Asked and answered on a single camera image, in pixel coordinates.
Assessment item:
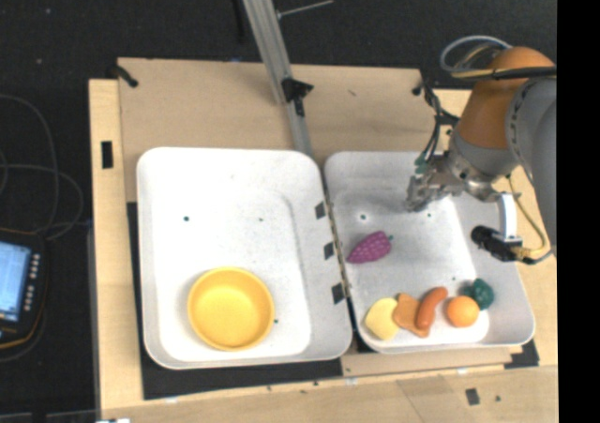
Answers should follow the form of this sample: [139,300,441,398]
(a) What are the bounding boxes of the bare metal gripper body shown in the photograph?
[411,154,506,203]

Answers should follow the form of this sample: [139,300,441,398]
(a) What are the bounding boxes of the white plastic tray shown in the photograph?
[322,150,537,355]
[135,145,354,371]

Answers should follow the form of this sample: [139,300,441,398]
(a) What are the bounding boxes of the purple grapes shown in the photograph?
[346,230,395,265]

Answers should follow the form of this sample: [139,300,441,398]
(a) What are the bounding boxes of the green broccoli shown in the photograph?
[462,277,496,311]

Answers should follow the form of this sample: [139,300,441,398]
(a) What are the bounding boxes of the orange sausage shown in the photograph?
[413,285,450,332]

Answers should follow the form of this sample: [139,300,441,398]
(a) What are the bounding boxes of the brown bread slice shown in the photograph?
[392,292,432,340]

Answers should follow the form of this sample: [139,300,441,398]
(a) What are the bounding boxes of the orange fruit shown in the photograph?
[445,295,481,329]

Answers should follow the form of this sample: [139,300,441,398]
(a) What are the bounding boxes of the yellow cheese slice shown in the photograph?
[364,296,401,342]

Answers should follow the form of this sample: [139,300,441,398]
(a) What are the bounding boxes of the yellow bowl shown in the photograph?
[186,265,277,353]

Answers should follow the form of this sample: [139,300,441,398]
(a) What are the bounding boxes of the brown flat board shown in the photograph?
[115,56,526,378]

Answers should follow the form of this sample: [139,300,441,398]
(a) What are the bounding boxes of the black cylinder on white bracket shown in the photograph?
[470,191,524,264]

